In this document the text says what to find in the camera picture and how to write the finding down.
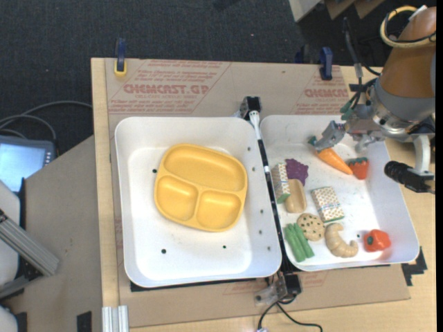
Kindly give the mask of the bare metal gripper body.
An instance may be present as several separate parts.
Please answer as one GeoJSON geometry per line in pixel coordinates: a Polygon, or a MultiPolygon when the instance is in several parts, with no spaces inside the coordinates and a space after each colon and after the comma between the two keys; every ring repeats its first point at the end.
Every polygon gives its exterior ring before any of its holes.
{"type": "Polygon", "coordinates": [[[416,125],[417,122],[398,118],[384,106],[376,108],[373,105],[358,104],[347,117],[345,130],[355,139],[394,138],[404,141],[416,125]]]}

